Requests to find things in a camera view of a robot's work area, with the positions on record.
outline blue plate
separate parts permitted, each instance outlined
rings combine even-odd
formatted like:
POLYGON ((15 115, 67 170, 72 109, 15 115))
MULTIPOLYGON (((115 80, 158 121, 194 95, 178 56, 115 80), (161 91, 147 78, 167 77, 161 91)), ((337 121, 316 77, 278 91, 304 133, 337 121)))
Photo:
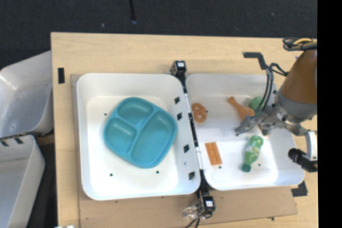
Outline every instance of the blue plate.
POLYGON ((158 165, 177 135, 177 123, 166 111, 141 98, 123 100, 104 128, 106 145, 118 156, 141 167, 158 165))

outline bottle cap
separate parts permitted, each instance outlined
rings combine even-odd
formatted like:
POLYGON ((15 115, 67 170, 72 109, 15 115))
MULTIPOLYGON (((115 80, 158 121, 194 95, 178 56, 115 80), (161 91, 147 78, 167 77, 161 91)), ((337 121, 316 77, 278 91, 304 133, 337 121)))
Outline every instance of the bottle cap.
POLYGON ((251 171, 251 168, 252 167, 250 165, 246 164, 246 163, 242 166, 242 170, 245 171, 245 172, 251 171))

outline green bottle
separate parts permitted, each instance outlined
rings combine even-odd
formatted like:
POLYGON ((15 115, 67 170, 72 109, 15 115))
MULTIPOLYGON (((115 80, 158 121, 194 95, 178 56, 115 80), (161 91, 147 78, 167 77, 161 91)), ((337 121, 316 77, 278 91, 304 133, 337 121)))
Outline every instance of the green bottle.
POLYGON ((242 170, 245 172, 251 171, 251 165, 258 159, 260 148, 263 145, 263 139, 258 135, 253 135, 249 140, 249 145, 245 152, 245 162, 242 170))

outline brown donut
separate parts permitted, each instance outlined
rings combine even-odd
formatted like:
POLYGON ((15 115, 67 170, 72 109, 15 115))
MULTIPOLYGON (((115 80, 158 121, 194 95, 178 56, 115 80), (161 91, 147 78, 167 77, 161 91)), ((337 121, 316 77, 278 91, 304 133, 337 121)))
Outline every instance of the brown donut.
POLYGON ((198 123, 203 123, 207 119, 207 110, 200 103, 194 103, 191 106, 193 118, 198 123))

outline wooden table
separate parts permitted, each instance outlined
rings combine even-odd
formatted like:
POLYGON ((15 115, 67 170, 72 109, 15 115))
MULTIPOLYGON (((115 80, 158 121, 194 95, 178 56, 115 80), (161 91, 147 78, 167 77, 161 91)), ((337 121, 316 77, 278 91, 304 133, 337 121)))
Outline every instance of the wooden table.
MULTIPOLYGON (((236 38, 122 34, 51 34, 58 224, 75 227, 185 227, 180 210, 194 195, 94 201, 82 191, 75 146, 72 75, 85 73, 167 73, 174 60, 185 60, 188 74, 264 74, 256 59, 289 70, 298 52, 286 52, 281 38, 236 38)), ((280 87, 284 78, 275 76, 280 87)), ((317 118, 303 123, 317 129, 317 118)), ((306 150, 304 137, 295 137, 306 150)), ((318 227, 317 173, 305 173, 307 196, 293 198, 290 187, 212 191, 217 210, 200 225, 224 227, 318 227)))

